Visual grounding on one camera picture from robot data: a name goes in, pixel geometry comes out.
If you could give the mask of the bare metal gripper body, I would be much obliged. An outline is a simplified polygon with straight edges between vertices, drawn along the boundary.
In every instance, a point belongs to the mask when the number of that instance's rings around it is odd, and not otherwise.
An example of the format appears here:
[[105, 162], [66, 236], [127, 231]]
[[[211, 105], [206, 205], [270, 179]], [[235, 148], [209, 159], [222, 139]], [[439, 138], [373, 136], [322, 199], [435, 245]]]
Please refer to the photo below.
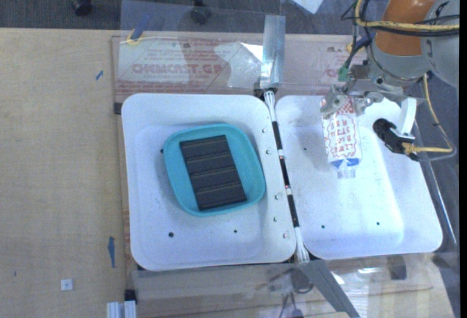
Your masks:
[[403, 101], [406, 96], [401, 87], [388, 85], [386, 78], [380, 73], [374, 73], [373, 68], [367, 65], [354, 65], [347, 72], [347, 81], [344, 92], [348, 96], [367, 92], [379, 92], [384, 99], [394, 102]]

